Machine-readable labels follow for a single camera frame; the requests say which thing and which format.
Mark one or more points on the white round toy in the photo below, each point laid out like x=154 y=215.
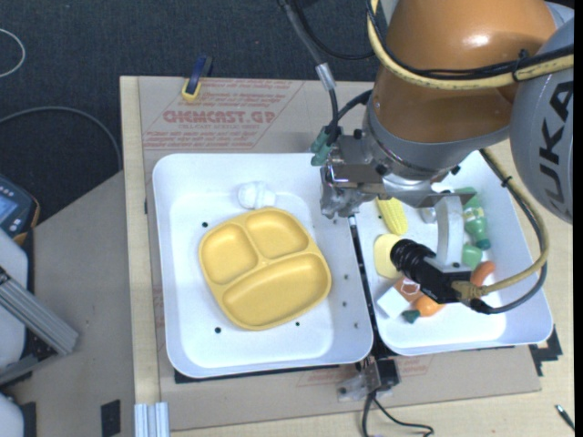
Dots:
x=252 y=195

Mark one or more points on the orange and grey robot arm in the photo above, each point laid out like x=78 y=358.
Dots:
x=460 y=39

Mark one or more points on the black pen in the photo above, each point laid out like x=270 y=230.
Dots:
x=565 y=417

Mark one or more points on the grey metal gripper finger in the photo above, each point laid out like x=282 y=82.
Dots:
x=330 y=202
x=350 y=200

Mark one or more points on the brown cardboard board red print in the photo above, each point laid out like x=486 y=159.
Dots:
x=228 y=107

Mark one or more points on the white and orange carton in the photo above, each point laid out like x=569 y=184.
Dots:
x=392 y=301

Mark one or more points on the orange sausage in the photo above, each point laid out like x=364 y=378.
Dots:
x=483 y=271

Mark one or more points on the white plastic tray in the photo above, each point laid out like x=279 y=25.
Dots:
x=191 y=335
x=478 y=330

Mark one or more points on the green bottle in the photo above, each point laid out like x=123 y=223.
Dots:
x=476 y=219

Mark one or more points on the small silver can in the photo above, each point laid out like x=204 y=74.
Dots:
x=428 y=216

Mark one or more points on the yellow corn cob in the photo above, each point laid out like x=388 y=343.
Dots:
x=392 y=216

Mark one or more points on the black cylinder on white bracket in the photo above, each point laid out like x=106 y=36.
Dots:
x=437 y=273

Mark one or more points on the green cube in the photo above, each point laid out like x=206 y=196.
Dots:
x=471 y=255

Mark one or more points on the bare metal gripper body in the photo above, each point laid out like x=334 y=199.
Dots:
x=355 y=159

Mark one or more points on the yellow divided plate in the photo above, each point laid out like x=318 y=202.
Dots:
x=268 y=285

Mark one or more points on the pale yellow oval toy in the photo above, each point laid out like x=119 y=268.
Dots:
x=382 y=255

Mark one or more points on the orange carrot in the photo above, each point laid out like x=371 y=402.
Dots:
x=428 y=307

